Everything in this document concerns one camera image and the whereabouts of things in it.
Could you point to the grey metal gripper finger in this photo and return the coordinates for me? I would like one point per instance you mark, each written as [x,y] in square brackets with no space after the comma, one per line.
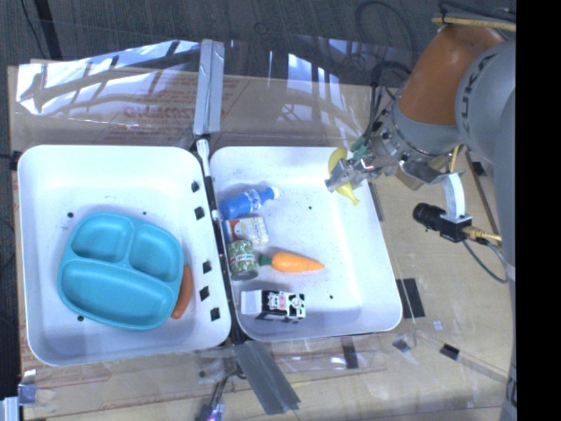
[360,176]
[337,176]

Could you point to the orange sausage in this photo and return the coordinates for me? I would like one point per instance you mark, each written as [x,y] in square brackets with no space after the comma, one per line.
[186,290]

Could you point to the green can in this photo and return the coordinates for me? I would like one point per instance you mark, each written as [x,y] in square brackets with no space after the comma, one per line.
[242,259]

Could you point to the black cylinder on white bracket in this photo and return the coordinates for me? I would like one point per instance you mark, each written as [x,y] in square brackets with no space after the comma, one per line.
[442,222]

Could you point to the blue bottle with white cap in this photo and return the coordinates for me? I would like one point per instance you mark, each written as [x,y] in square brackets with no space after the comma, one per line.
[241,203]

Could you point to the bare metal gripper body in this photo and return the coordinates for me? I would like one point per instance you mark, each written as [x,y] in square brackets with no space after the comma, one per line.
[385,154]

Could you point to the white and orange carton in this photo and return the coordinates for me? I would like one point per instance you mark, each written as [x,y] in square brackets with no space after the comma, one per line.
[250,230]

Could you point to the yellow banana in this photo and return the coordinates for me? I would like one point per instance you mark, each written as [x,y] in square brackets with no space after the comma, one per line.
[338,157]

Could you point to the black and white cow carton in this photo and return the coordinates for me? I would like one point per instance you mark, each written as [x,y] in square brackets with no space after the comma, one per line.
[280,305]

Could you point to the orange carrot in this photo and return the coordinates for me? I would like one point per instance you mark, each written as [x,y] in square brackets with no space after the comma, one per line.
[293,262]

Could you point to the white plastic tray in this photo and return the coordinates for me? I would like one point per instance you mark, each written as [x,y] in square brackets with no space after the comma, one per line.
[315,235]
[109,178]

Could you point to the blue divided plate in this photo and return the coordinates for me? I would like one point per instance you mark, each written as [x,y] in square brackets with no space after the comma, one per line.
[114,287]

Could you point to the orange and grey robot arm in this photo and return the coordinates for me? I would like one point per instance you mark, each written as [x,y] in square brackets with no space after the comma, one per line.
[482,103]

